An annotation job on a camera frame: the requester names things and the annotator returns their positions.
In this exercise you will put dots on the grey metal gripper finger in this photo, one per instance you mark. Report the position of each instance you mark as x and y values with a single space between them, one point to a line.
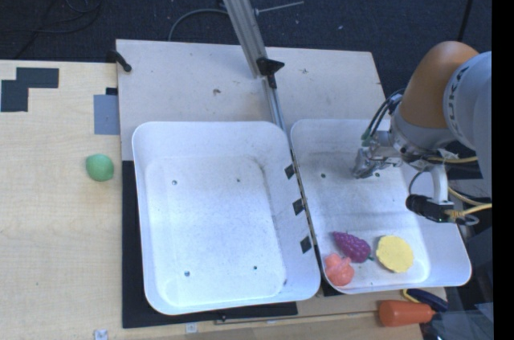
360 166
372 172

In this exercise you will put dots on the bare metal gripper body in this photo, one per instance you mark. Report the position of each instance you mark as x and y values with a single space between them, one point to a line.
386 152

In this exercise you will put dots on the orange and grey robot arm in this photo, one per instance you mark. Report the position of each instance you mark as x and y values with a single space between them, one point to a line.
462 105

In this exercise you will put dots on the white plastic tray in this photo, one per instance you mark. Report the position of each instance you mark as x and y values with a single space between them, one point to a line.
361 206
217 218

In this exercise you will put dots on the purple grapes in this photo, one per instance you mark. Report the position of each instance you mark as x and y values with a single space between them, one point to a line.
352 246

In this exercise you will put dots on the yellow round biscuit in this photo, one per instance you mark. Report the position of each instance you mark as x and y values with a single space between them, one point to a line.
395 254

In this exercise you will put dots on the thin black and white rod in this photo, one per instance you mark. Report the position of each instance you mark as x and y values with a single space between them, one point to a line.
281 117

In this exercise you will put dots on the orange toy fruit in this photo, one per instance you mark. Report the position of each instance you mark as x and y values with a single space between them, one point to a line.
339 271

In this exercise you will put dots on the pale wood board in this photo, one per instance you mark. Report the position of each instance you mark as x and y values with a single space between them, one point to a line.
192 81

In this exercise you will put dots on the green lime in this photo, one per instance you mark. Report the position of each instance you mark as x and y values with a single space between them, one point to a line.
99 167

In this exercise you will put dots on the black cylinder on white bracket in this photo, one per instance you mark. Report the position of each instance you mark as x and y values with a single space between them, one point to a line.
426 206

